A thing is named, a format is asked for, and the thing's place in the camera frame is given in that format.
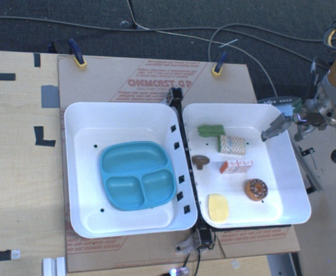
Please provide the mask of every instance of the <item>donut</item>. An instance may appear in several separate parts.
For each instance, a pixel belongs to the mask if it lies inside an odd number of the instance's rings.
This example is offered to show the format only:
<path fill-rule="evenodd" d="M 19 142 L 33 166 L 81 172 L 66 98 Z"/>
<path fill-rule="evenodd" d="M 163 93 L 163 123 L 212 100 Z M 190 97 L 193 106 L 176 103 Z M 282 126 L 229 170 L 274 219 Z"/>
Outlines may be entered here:
<path fill-rule="evenodd" d="M 249 199 L 260 201 L 267 196 L 268 187 L 263 180 L 252 179 L 246 183 L 245 192 Z"/>

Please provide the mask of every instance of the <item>wooden surface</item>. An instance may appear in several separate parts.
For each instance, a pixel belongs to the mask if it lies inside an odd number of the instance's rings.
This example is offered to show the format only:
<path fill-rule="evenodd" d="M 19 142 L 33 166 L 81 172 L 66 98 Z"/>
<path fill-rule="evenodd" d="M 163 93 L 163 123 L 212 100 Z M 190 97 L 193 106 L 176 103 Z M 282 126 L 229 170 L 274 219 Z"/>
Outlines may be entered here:
<path fill-rule="evenodd" d="M 41 86 L 58 86 L 57 55 L 0 52 L 0 251 L 20 250 L 21 259 L 0 262 L 0 275 L 41 275 L 44 258 L 66 256 L 60 111 L 41 107 Z M 35 145 L 34 126 L 54 147 Z M 198 275 L 270 275 L 266 256 L 202 261 Z M 84 275 L 160 275 L 171 264 L 75 273 Z M 193 271 L 196 263 L 189 263 Z"/>

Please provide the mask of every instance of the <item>blue plate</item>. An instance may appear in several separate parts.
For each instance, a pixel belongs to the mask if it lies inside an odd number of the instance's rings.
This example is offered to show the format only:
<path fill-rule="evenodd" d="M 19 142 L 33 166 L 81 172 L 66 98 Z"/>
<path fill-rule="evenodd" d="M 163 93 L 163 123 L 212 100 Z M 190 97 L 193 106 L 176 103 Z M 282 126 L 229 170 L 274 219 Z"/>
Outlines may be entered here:
<path fill-rule="evenodd" d="M 120 210 L 153 208 L 177 191 L 168 154 L 158 143 L 133 141 L 103 150 L 100 169 L 105 192 Z"/>

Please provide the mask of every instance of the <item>cardboard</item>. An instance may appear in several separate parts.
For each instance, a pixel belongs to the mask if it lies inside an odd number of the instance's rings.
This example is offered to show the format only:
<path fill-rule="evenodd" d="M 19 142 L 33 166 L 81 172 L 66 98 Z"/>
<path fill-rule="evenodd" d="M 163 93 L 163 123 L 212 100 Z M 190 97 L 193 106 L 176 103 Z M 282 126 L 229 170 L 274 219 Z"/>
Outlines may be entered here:
<path fill-rule="evenodd" d="M 86 57 L 77 67 L 72 56 L 59 56 L 59 93 L 66 219 L 67 271 L 90 271 L 183 263 L 175 245 L 190 230 L 146 235 L 86 239 L 73 231 L 68 203 L 64 111 L 74 102 L 164 102 L 171 87 L 180 87 L 182 106 L 191 103 L 256 103 L 247 67 L 225 64 L 220 76 L 211 74 L 212 63 L 176 60 Z M 214 249 L 202 260 L 298 251 L 293 227 L 217 232 Z"/>

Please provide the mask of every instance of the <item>yellow sponge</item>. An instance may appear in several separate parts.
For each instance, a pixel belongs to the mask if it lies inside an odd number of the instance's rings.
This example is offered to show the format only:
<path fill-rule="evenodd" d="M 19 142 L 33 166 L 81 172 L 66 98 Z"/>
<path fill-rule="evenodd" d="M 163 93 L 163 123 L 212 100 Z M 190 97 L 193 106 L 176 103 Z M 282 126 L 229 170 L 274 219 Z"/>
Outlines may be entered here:
<path fill-rule="evenodd" d="M 210 219 L 217 223 L 225 222 L 230 214 L 227 199 L 218 193 L 209 195 L 208 207 Z"/>

